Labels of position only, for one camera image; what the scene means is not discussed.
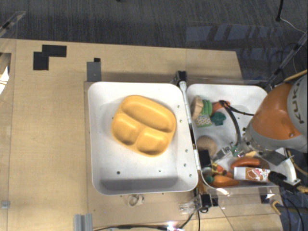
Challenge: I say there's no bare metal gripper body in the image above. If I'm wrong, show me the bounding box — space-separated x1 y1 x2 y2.
230 133 268 157

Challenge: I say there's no pizza slice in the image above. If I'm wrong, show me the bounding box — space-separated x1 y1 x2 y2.
211 162 233 178

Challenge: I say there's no red sausage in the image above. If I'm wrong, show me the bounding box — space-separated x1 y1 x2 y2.
230 157 261 170

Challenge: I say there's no brown round bread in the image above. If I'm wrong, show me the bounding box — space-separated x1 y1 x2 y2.
196 135 218 157

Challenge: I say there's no orange carrot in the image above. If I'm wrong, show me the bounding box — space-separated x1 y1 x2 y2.
205 174 240 188

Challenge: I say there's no white printed carton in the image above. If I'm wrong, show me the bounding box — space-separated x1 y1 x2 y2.
233 166 272 183

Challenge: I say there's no green broccoli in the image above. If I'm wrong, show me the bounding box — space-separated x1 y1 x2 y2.
210 111 227 126

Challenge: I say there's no orange toy fruit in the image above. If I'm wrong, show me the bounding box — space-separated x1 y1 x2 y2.
211 100 231 113

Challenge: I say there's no white plastic tray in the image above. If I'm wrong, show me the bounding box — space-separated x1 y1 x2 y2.
186 83 291 190
87 81 199 196

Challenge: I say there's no green ribbed toy vegetable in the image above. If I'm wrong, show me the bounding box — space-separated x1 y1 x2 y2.
202 99 213 116

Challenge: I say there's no tan bread slice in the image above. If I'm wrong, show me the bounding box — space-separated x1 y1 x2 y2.
191 95 205 120

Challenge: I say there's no thin black and white rod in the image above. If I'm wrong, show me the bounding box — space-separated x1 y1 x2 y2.
179 80 201 171

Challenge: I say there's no yellow divided plate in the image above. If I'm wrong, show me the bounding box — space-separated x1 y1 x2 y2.
110 94 178 157

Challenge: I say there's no black cylinder on white bracket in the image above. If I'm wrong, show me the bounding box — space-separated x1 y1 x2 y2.
268 157 302 190

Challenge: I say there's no black block with thin wires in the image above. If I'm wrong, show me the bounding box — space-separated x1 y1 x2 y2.
176 70 188 83
200 193 213 213

